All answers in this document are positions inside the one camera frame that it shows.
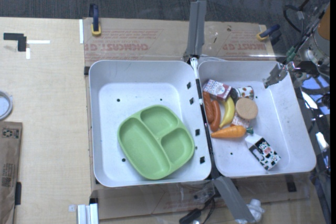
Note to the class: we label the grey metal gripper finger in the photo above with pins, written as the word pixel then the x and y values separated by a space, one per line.
pixel 275 75

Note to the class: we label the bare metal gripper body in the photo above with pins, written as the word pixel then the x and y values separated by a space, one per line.
pixel 307 66

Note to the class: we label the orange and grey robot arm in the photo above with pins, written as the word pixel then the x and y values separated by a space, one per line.
pixel 325 26

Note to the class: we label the white can with red print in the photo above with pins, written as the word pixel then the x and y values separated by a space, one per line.
pixel 245 91

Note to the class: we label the round beige biscuit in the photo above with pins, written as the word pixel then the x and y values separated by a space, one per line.
pixel 246 108

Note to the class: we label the white plastic tray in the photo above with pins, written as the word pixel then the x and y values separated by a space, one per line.
pixel 278 126
pixel 110 139

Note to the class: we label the red and white packet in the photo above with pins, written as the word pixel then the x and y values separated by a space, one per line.
pixel 239 122

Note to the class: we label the yellow banana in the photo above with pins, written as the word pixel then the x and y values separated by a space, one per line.
pixel 229 112

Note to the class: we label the red and white carton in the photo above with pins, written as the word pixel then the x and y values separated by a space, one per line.
pixel 216 89

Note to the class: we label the brown sausage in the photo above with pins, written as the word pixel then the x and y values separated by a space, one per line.
pixel 216 116
pixel 208 110

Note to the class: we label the orange carrot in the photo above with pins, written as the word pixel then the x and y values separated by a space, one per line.
pixel 228 132

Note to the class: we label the white cow print carton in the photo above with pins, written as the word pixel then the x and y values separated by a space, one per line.
pixel 265 153

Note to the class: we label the brown cardboard board red print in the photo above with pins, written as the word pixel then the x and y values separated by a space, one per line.
pixel 147 39

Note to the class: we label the white crumpled tissue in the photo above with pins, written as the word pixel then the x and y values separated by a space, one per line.
pixel 255 208

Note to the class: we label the green divided plate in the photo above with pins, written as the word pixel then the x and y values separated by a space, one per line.
pixel 147 149

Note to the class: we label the brown paper envelope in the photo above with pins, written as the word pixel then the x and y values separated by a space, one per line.
pixel 9 170

